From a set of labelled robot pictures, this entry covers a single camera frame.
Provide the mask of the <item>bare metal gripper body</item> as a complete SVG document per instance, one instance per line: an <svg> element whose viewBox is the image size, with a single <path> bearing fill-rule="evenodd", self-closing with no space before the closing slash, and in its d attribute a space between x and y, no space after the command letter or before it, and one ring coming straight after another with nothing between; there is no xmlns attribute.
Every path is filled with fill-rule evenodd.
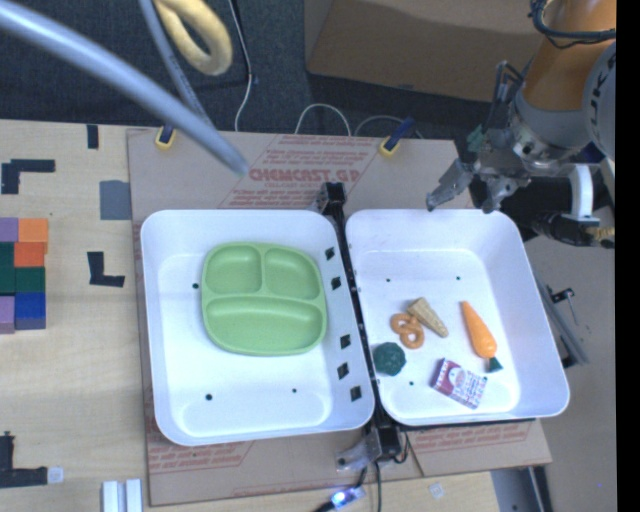
<svg viewBox="0 0 640 512"><path fill-rule="evenodd" d="M471 151L482 175L521 180L560 175L576 154L575 147L547 142L526 125L478 126L471 134Z"/></svg>

